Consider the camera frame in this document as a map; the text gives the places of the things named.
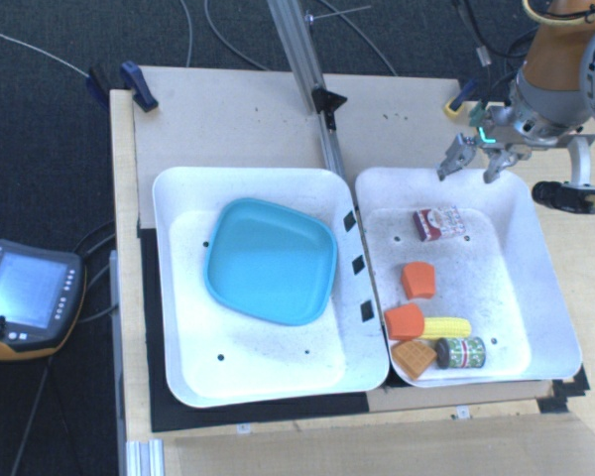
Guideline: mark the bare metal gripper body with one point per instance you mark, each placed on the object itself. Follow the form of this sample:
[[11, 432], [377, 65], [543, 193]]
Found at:
[[518, 134]]

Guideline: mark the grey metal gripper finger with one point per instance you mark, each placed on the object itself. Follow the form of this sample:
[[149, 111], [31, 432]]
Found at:
[[499, 162], [458, 154]]

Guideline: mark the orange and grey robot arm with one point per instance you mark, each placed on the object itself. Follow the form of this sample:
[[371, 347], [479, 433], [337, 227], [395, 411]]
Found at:
[[558, 57]]

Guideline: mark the red and white carton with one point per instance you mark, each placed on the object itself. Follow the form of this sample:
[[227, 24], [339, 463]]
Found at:
[[439, 223]]

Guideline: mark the white plastic tray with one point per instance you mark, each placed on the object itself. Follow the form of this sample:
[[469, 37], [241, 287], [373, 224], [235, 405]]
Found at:
[[515, 275], [258, 365]]

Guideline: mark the orange toy block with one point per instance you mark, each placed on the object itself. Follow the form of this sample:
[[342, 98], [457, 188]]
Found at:
[[404, 321], [418, 280]]

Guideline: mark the yellow corn cob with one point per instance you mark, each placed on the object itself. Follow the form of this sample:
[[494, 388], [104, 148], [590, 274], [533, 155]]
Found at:
[[448, 327]]

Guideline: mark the green and white can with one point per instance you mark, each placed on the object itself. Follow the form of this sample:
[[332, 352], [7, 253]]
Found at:
[[463, 352]]

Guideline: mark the brown toy waffle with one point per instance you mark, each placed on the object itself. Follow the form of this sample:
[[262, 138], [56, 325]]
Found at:
[[413, 358]]

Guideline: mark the blue plate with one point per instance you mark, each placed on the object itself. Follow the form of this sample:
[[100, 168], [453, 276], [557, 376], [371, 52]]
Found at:
[[270, 261]]

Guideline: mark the pale flat board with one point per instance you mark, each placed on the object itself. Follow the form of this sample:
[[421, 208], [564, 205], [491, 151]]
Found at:
[[228, 127]]

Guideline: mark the black cylinder on white bracket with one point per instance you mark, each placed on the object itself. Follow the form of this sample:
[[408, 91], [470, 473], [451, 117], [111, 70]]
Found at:
[[562, 196]]

